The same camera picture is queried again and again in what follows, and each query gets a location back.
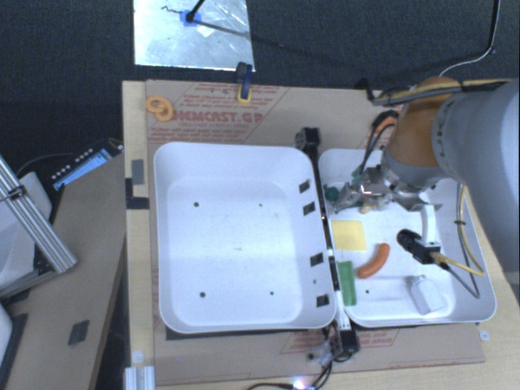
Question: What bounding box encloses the brown cardboard board, red print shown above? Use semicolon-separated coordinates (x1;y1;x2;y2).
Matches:
144;79;487;386

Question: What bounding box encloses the orange sausage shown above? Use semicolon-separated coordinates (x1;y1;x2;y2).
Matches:
356;242;392;280

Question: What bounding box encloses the thin black and white rod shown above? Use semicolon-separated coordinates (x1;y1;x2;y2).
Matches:
307;144;347;329

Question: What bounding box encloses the green rectangular packet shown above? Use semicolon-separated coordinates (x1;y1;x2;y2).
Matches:
335;260;358;308

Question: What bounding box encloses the white plastic tray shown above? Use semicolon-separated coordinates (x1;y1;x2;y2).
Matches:
153;141;339;335
318;148;498;329

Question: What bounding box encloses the white plastic bottle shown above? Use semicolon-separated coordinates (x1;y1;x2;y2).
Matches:
406;275;446;317

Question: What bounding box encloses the black cylinder on white bracket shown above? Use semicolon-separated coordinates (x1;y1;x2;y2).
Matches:
396;203;444;266

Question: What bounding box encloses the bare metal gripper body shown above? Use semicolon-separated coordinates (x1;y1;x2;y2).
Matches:
356;167;432;212

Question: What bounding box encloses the yellow cheese slice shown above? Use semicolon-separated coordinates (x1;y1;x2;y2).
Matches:
331;219;367;253

